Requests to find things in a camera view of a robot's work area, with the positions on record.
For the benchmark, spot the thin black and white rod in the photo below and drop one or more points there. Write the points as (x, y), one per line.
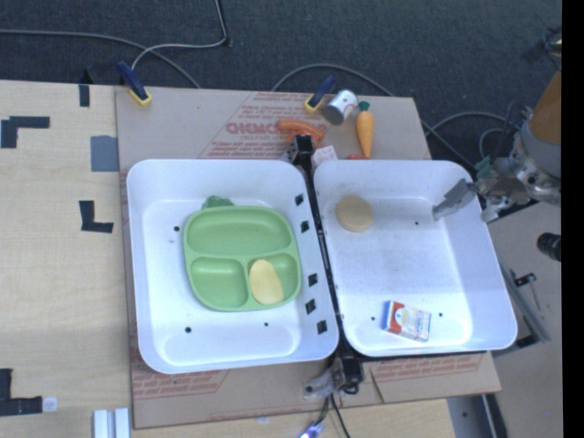
(325, 253)

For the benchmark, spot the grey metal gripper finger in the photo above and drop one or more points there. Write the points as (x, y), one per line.
(495, 210)
(456, 199)

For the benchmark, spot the yellow oval toy bread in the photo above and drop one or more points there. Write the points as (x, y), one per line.
(266, 282)

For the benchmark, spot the beige round biscuit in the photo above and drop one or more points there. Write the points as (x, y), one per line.
(355, 213)

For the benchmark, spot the white orange and blue carton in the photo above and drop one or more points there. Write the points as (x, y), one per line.
(406, 321)

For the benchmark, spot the small red toy piece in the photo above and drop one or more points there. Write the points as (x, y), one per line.
(358, 157)

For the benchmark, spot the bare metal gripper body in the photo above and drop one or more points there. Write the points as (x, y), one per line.
(524, 183)

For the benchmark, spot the small silver can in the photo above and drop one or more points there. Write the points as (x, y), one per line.
(340, 107)

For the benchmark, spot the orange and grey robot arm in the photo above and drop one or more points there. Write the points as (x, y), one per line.
(547, 107)

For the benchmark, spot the green toy broccoli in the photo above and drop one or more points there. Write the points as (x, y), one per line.
(216, 202)

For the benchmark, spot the white plastic tray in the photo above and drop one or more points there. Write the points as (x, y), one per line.
(228, 340)
(410, 267)

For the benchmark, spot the orange toy sausage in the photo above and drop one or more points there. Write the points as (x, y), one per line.
(299, 126)

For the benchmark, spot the orange toy carrot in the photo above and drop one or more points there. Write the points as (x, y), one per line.
(365, 128)

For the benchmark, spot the green divided plate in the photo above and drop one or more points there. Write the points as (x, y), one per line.
(237, 233)

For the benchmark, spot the brown cardboard board red print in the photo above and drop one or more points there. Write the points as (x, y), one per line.
(182, 130)

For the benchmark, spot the small white and pink packet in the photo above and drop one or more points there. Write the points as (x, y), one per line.
(325, 154)

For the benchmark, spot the black cylinder on white bracket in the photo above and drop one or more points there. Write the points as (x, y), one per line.
(549, 246)

